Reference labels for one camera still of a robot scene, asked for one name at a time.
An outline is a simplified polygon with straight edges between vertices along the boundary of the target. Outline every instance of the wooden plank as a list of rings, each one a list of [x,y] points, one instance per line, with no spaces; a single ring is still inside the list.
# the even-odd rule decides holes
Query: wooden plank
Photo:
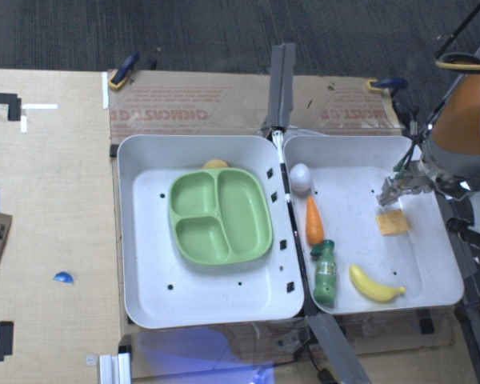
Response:
[[[0,106],[0,211],[13,216],[0,265],[0,321],[14,322],[0,382],[96,382],[89,354],[120,339],[109,115],[100,73],[0,70],[27,132]],[[73,284],[53,280],[65,270]]]

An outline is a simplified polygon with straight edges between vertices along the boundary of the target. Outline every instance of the carrot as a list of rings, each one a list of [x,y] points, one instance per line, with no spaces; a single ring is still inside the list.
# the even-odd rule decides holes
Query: carrot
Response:
[[[323,240],[323,227],[317,206],[311,195],[307,197],[306,207],[306,239],[310,245],[320,243]]]

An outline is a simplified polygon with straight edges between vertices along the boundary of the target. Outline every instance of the banana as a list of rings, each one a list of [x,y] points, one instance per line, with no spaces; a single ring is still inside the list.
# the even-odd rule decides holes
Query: banana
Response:
[[[392,287],[374,282],[372,279],[366,276],[365,272],[363,272],[359,266],[356,266],[355,264],[350,265],[349,276],[352,284],[361,293],[378,302],[388,302],[397,294],[404,293],[406,291],[404,286]]]

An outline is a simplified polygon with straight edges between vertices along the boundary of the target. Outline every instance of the blue object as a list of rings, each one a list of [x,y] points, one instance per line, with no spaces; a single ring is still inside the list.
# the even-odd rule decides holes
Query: blue object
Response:
[[[126,73],[134,68],[135,63],[138,61],[139,58],[139,53],[137,51],[134,51],[132,55],[124,61],[122,66],[119,67],[118,72],[115,73],[115,76],[114,78],[112,78],[111,82],[115,85],[119,84],[121,80],[126,76]]]
[[[63,282],[63,283],[73,283],[73,276],[71,276],[67,272],[58,272],[54,276],[54,280],[56,280],[57,282]]]
[[[394,78],[383,78],[377,81],[370,82],[372,88],[389,88],[393,90],[403,90],[407,88],[409,82],[404,78],[394,77]]]

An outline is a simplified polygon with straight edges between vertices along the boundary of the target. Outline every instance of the white strip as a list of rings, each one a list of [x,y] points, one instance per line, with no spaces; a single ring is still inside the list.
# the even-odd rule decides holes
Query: white strip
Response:
[[[106,71],[102,72],[103,109],[109,108],[109,79]]]
[[[24,110],[58,110],[58,104],[23,104]]]
[[[20,120],[19,127],[22,134],[24,134],[26,132],[26,115],[22,115],[22,119]]]

